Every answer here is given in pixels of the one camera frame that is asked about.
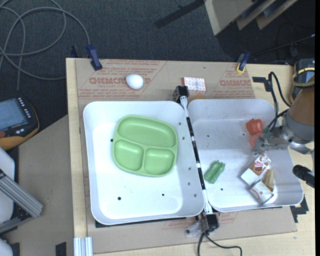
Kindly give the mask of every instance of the black wire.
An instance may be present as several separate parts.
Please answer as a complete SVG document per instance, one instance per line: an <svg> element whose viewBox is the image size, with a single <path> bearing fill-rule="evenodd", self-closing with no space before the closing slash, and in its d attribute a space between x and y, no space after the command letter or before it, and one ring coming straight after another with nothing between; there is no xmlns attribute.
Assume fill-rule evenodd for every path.
<svg viewBox="0 0 320 256"><path fill-rule="evenodd" d="M275 74L274 72L270 72L270 74L274 77L274 79L275 79L275 81L276 81L276 85L277 85L277 87L278 87L278 90L279 90L281 99L283 100L283 102L284 102L288 107L291 107L291 104L286 101L286 99L285 99L285 97L284 97L284 95L283 95L283 93L282 93L282 90L281 90L281 87L280 87L280 83L279 83L279 80L278 80L276 74Z"/></svg>
<svg viewBox="0 0 320 256"><path fill-rule="evenodd" d="M205 236L205 233L202 233L199 238L198 247L197 247L198 256L200 256L200 245L201 245L202 240L204 239L204 236Z"/></svg>
<svg viewBox="0 0 320 256"><path fill-rule="evenodd" d="M279 114L269 123L268 127L270 127L270 126L273 124L273 126L272 126L272 128L271 128L270 131L272 131L272 129L276 126L276 123L277 123L278 118L279 118L279 117L282 117L285 113L287 113L288 110L289 110L289 109L286 109L286 110L282 111L281 113L279 113Z"/></svg>
<svg viewBox="0 0 320 256"><path fill-rule="evenodd" d="M234 249L234 248L237 248L237 249L240 250L240 256L242 256L242 248L240 246L222 246L220 244L217 244L215 241L211 240L210 237L205 232L203 232L200 235L200 238L199 238L199 242L198 242L198 246L197 246L198 256L200 256L200 245L201 245L202 240L204 239L204 237L206 237L211 243L213 243L214 245L216 245L216 246L218 246L220 248L223 248L223 249Z"/></svg>
<svg viewBox="0 0 320 256"><path fill-rule="evenodd" d="M273 83L272 83L272 73L273 72L270 72L269 75L268 75L268 80L269 80L269 83L270 83L270 86L271 86L271 95L272 95L272 98L273 98L273 102L278 105L278 101L277 101L277 97L276 97L276 94L275 94L275 91L274 91L274 86L273 86ZM276 119L278 116L278 106L275 107L275 118ZM273 123L273 126L272 128L270 129L270 131L272 131L276 126L276 122Z"/></svg>

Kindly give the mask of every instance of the black cable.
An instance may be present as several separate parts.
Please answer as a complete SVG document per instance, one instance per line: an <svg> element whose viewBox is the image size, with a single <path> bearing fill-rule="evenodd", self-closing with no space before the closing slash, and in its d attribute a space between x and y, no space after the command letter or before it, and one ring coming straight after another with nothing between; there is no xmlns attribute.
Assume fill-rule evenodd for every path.
<svg viewBox="0 0 320 256"><path fill-rule="evenodd" d="M197 255L200 256L200 245L202 240L204 239L205 233L201 233L200 238L199 238L199 242L198 242L198 247L197 247Z"/></svg>
<svg viewBox="0 0 320 256"><path fill-rule="evenodd" d="M6 59L11 65L13 65L17 70L18 70L18 76L17 76L17 91L19 90L19 84L20 84L20 76L21 76L21 73L24 73L25 75L27 76L30 76L30 77L33 77L33 78L36 78L36 79L40 79L40 80L45 80L45 81L57 81L57 80L62 80L62 79L65 79L66 76L62 76L62 77L56 77L56 78L48 78L48 77L41 77L41 76L38 76L38 75L34 75L34 74L31 74L29 73L28 71L24 70L21 68L21 65L22 65L22 57L24 56L31 56L31 55L35 55L35 54L38 54L38 53L42 53L48 49L50 49L51 47L53 47L61 38L62 36L64 35L65 33L65 30L66 30L66 25L67 25L67 22L66 22L66 15L71 17L73 20L75 20L83 29L85 35L86 35L86 39L87 39L87 43L88 45L90 44L90 38L89 38L89 34L86 30L86 28L84 27L84 25L81 23L81 21L76 18L73 14L63 10L61 8L61 6L56 3L54 0L49 0L50 2L54 3L57 7L37 7L37 8L34 8L34 9L31 9L31 10L28 10L26 12L24 12L22 15L18 15L14 10L11 10L10 8L7 8L5 7L4 5L6 5L8 2L10 2L11 0L6 0L4 1L3 3L0 4L0 11L2 9L6 10L6 11L9 11L11 13L13 13L15 16L17 16L17 19L15 20L14 24L12 25L11 29L10 29L10 32L6 38L6 41L5 41L5 44L4 44L4 47L2 48L0 46L0 70L1 70L1 67L2 67L2 64L3 64L3 60ZM58 38L53 42L51 43L50 45L42 48L42 49L39 49L39 50L35 50L33 52L24 52L24 48L25 48L25 40L26 40L26 29L25 29L25 24L23 22L23 18L25 18L26 16L28 15L31 15L33 13L38 13L38 12L58 12L58 13L61 13L63 15L63 20L64 20L64 25L63 25L63 29L60 33L60 35L58 36ZM8 46L8 43L9 43L9 40L10 40L10 37L15 29L15 27L17 26L17 24L21 23L22 24L22 29L23 29L23 38L22 38L22 47L21 47L21 51L20 53L7 53L6 50L7 50L7 46ZM18 64L15 64L11 57L19 57L19 63Z"/></svg>
<svg viewBox="0 0 320 256"><path fill-rule="evenodd" d="M269 75L268 75L268 80L269 80L269 83L270 83L270 90L271 90L271 95L272 95L272 98L273 98L273 102L275 104L275 118L277 118L278 116L278 101L277 101L277 97L276 97L276 94L275 94L275 91L274 91L274 86L273 86L273 83L272 83L272 73L273 72L270 72ZM276 126L276 122L273 123L273 126L272 128L270 129L270 131L272 131Z"/></svg>
<svg viewBox="0 0 320 256"><path fill-rule="evenodd" d="M211 243L213 243L214 245L216 245L216 246L218 246L220 248L223 248L223 249L234 249L234 248L239 249L240 250L240 256L242 256L242 248L240 246L222 246L220 244L217 244L215 241L210 239L210 237L206 234L206 232L203 232L200 235L198 246L197 246L197 254L198 254L198 256L200 256L200 245L201 245L204 237L206 237Z"/></svg>
<svg viewBox="0 0 320 256"><path fill-rule="evenodd" d="M282 117L285 113L287 113L288 109L282 111L281 113L279 113L270 123L267 127L270 127L271 125L272 126L272 129L276 126L276 123L277 123L277 120L279 117Z"/></svg>
<svg viewBox="0 0 320 256"><path fill-rule="evenodd" d="M290 108L290 107L291 107L291 104L286 101L286 99L285 99L285 97L284 97L284 95L283 95L283 93L282 93L282 90L281 90L281 87L280 87L280 83L279 83L279 80L278 80L276 74L275 74L274 72L271 72L270 74L274 77L274 79L275 79L275 81L276 81L276 85L277 85L277 87L278 87L278 90L279 90L281 99L282 99L283 102Z"/></svg>

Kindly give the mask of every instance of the green divided plate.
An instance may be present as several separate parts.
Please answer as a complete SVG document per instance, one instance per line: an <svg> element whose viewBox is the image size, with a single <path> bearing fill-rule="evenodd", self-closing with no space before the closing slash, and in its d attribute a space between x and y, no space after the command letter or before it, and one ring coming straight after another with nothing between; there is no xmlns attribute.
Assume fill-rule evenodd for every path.
<svg viewBox="0 0 320 256"><path fill-rule="evenodd" d="M178 135L166 122L139 115L121 118L115 128L112 158L124 171L161 177L175 166Z"/></svg>

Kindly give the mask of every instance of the clamp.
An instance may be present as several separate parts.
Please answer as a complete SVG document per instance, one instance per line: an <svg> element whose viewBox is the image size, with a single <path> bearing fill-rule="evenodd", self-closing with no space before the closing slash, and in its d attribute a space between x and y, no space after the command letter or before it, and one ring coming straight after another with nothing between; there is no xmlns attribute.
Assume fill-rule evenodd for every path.
<svg viewBox="0 0 320 256"><path fill-rule="evenodd" d="M239 64L236 67L235 72L239 75L242 75L245 72L246 64L248 62L250 53L246 51L244 54L241 54L239 57Z"/></svg>
<svg viewBox="0 0 320 256"><path fill-rule="evenodd" d="M91 65L95 71L101 70L103 67L101 63L99 62L97 49L92 45L88 44L86 46L86 53L88 54L88 57L92 59Z"/></svg>

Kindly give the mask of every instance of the egg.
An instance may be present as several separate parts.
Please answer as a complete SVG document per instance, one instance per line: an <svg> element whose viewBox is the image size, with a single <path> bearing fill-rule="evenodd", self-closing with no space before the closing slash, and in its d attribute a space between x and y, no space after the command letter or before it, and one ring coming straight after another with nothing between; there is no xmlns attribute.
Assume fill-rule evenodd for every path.
<svg viewBox="0 0 320 256"><path fill-rule="evenodd" d="M139 74L129 74L125 77L125 81L131 89L139 90L144 86L144 79Z"/></svg>

